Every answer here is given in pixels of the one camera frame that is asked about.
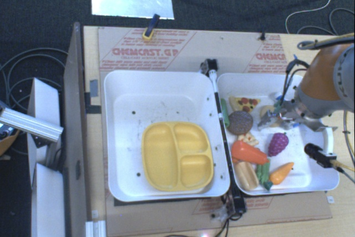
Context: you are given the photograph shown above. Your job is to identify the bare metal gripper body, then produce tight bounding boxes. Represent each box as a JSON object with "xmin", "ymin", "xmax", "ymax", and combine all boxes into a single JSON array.
[{"xmin": 278, "ymin": 99, "xmax": 309, "ymax": 126}]

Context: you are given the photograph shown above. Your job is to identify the beige bread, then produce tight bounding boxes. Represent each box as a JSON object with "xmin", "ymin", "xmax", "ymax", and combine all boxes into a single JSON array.
[{"xmin": 259, "ymin": 105, "xmax": 281, "ymax": 128}]

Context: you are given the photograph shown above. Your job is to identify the purple grapes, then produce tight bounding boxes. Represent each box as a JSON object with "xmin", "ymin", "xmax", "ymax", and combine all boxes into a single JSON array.
[{"xmin": 267, "ymin": 132, "xmax": 290, "ymax": 157}]

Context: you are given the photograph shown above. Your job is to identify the pale yellow fries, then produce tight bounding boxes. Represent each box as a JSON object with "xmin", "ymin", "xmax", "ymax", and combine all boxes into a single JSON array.
[{"xmin": 237, "ymin": 132, "xmax": 260, "ymax": 147}]

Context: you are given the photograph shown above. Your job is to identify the brown round biscuit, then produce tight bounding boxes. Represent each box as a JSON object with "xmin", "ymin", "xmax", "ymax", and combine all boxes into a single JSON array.
[{"xmin": 227, "ymin": 110, "xmax": 254, "ymax": 136}]

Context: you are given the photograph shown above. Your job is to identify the yellow pizza slice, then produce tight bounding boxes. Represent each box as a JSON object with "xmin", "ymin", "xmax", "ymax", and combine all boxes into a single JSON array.
[{"xmin": 228, "ymin": 95, "xmax": 262, "ymax": 114}]

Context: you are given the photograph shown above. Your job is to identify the large orange carrot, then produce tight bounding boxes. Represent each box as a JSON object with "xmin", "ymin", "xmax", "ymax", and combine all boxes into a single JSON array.
[{"xmin": 230, "ymin": 140, "xmax": 270, "ymax": 165}]

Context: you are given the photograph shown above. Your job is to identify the green bean pod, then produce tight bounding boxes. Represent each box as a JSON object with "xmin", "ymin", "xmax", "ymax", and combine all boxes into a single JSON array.
[{"xmin": 220, "ymin": 98, "xmax": 231, "ymax": 128}]

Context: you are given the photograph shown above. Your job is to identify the thin black and white rod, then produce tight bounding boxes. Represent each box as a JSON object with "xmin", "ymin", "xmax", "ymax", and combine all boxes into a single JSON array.
[{"xmin": 208, "ymin": 69, "xmax": 240, "ymax": 198}]

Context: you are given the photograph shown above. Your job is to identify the small orange carrot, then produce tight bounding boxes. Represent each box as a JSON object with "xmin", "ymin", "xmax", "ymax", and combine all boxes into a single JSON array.
[{"xmin": 262, "ymin": 162, "xmax": 295, "ymax": 191}]

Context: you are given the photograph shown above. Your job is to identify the white plastic tray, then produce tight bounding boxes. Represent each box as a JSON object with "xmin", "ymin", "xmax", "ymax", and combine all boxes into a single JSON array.
[
  {"xmin": 104, "ymin": 69, "xmax": 232, "ymax": 203},
  {"xmin": 216, "ymin": 72, "xmax": 341, "ymax": 196}
]

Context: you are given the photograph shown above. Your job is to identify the tan sausage in bun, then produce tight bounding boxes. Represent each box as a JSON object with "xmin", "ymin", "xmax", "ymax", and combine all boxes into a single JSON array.
[{"xmin": 234, "ymin": 161, "xmax": 260, "ymax": 191}]

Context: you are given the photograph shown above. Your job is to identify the yellow divided plate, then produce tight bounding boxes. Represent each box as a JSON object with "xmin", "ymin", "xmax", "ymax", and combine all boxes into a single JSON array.
[{"xmin": 141, "ymin": 121, "xmax": 215, "ymax": 193}]

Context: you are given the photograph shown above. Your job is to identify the brown cardboard board red print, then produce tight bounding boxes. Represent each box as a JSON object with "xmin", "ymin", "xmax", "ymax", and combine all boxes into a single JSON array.
[{"xmin": 97, "ymin": 27, "xmax": 333, "ymax": 234}]

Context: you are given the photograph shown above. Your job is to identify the black cylinder on white bracket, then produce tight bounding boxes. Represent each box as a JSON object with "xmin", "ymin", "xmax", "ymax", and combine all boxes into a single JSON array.
[{"xmin": 304, "ymin": 125, "xmax": 338, "ymax": 169}]

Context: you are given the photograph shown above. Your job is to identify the black block with thin wires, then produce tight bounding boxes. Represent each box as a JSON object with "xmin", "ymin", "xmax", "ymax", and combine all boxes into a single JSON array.
[
  {"xmin": 200, "ymin": 58, "xmax": 220, "ymax": 75},
  {"xmin": 231, "ymin": 193, "xmax": 248, "ymax": 216}
]

